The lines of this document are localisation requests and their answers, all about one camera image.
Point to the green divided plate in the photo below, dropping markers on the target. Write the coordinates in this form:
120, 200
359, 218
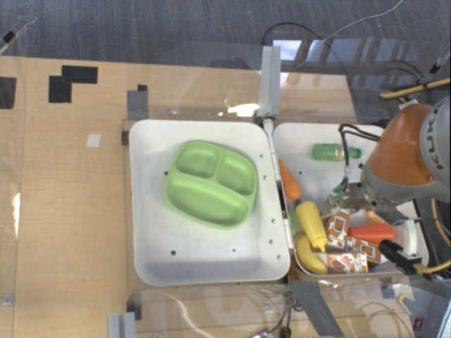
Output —
208, 195

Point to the orange carrot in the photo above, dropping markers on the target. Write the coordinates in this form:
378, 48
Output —
290, 183

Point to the orange squeeze bottle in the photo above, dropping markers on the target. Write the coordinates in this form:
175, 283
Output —
370, 232

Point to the yellow banana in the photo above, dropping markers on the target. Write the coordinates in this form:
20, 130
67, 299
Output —
306, 257

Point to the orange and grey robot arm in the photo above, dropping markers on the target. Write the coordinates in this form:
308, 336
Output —
401, 153

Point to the green bottle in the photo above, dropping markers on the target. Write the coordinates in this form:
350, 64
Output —
326, 152

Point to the black cylinder on white bracket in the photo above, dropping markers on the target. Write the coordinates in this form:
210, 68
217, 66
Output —
398, 253

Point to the yellow squeeze bottle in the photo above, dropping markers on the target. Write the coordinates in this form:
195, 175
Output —
310, 222

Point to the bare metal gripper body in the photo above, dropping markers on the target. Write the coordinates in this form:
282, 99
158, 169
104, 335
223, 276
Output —
347, 201

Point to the white plastic tray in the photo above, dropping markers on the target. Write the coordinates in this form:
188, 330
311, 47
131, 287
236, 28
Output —
317, 178
197, 255

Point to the brown carton with food print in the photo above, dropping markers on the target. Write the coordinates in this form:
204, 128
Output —
347, 263

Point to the brown and white carton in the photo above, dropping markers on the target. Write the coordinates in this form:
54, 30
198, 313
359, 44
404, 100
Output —
364, 250
337, 229

